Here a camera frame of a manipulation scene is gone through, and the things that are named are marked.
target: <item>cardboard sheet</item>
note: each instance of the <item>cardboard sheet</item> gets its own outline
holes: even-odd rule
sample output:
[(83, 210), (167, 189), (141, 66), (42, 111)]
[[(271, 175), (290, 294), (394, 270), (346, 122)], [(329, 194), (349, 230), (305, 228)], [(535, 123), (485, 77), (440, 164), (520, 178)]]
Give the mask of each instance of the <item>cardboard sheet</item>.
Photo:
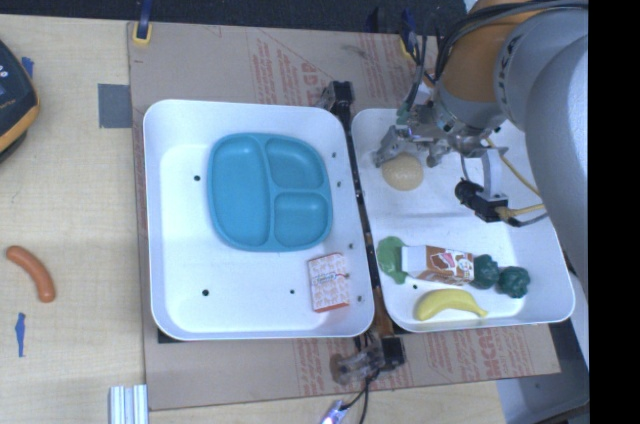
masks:
[[(352, 339), (175, 342), (150, 309), (142, 120), (162, 99), (314, 105), (331, 81), (351, 81), (353, 115), (395, 108), (415, 65), (399, 37), (155, 23), (148, 45), (128, 27), (146, 383), (151, 410), (353, 393), (329, 370)], [(428, 65), (435, 60), (430, 39)], [(407, 362), (372, 390), (446, 385), (559, 372), (547, 325), (402, 334)]]

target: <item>blue divided plate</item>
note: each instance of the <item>blue divided plate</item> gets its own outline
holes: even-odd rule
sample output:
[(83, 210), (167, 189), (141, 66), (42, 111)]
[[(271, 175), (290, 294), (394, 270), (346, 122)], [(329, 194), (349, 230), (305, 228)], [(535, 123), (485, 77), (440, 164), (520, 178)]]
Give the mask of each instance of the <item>blue divided plate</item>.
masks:
[(331, 188), (318, 152), (296, 138), (231, 134), (211, 150), (209, 209), (220, 237), (234, 248), (294, 251), (331, 230)]

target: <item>yellow banana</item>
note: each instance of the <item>yellow banana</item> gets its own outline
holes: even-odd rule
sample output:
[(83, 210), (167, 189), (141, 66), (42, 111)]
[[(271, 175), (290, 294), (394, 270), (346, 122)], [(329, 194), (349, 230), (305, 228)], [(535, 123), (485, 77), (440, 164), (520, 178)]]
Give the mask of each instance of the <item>yellow banana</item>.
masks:
[(473, 294), (464, 289), (437, 289), (435, 291), (429, 291), (418, 300), (414, 313), (416, 319), (426, 321), (447, 308), (466, 310), (480, 317), (488, 314), (486, 310), (480, 308)]

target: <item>orange sausage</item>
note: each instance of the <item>orange sausage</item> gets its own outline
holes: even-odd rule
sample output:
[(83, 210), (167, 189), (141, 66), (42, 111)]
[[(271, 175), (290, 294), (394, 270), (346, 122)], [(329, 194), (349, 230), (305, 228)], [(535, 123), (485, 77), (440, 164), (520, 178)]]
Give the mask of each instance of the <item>orange sausage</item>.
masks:
[(33, 253), (22, 246), (9, 246), (7, 248), (7, 259), (15, 262), (29, 273), (36, 284), (40, 301), (49, 303), (55, 299), (56, 290), (53, 285), (53, 279), (44, 264)]

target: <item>table surface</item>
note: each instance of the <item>table surface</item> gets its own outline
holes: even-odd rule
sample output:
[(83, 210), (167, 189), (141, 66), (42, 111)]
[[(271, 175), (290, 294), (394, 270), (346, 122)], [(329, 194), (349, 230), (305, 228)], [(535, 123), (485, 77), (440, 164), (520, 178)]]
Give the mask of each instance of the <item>table surface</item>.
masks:
[[(101, 128), (99, 84), (129, 84), (126, 21), (0, 15), (34, 62), (41, 113), (0, 165), (2, 250), (35, 253), (57, 297), (0, 269), (0, 422), (106, 423), (108, 393), (145, 383), (131, 130)], [(18, 315), (25, 317), (19, 356)], [(335, 396), (157, 411), (155, 423), (317, 423)], [(358, 422), (360, 404), (343, 420)], [(375, 392), (367, 424), (504, 422), (495, 382)]]

